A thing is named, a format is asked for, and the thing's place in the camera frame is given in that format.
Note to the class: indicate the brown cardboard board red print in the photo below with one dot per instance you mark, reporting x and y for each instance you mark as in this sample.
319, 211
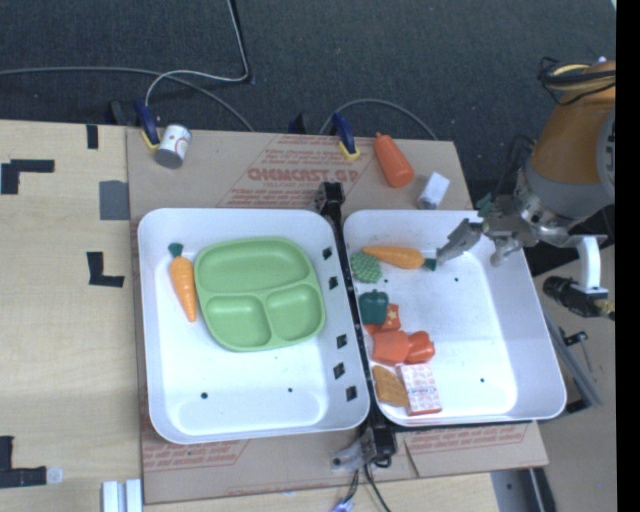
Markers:
230, 170

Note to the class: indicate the black cylinder on white bracket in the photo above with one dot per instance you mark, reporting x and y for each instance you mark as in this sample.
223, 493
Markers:
575, 296

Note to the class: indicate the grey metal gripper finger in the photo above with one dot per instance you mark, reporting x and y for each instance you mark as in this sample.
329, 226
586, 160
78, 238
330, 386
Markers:
505, 247
459, 240

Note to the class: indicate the thin black and white rod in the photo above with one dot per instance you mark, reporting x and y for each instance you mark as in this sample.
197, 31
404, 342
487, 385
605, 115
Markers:
348, 280

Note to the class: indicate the dark green bell pepper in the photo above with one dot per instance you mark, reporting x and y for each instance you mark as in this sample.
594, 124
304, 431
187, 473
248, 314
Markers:
372, 306

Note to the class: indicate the orange block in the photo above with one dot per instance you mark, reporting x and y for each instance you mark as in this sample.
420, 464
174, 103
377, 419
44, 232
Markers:
390, 347

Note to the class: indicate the tan biscuit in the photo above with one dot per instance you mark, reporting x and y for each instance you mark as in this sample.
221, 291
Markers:
389, 386

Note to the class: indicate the pink and white carton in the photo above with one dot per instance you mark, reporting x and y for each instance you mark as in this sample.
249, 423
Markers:
421, 390

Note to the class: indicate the green divided plate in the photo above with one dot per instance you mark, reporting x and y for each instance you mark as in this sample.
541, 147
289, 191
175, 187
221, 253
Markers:
252, 270

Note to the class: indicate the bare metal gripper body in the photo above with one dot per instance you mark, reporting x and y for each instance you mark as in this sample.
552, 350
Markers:
515, 222

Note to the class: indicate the small white bottle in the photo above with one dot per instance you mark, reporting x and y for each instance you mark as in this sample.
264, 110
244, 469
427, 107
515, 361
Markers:
434, 191

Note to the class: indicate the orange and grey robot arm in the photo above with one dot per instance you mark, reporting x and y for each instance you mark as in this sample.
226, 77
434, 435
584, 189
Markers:
570, 145

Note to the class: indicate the orange bottle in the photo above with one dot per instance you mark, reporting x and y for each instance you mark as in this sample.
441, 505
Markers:
394, 160

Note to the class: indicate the white can with orange print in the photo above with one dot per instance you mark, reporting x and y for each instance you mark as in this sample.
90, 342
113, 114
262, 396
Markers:
174, 145

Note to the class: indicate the green round textured toy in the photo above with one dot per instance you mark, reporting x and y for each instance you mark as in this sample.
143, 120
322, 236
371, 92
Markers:
365, 267

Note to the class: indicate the orange carrot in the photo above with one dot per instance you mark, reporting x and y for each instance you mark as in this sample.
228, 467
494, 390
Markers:
183, 282
397, 256

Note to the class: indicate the red packet with yellow star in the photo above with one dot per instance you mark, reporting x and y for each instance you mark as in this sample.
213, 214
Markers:
392, 319

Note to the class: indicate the orange bell pepper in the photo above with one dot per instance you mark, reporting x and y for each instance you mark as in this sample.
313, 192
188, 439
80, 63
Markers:
421, 347

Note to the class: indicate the white plastic tray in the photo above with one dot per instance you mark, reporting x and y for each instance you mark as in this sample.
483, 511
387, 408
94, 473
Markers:
480, 330
250, 395

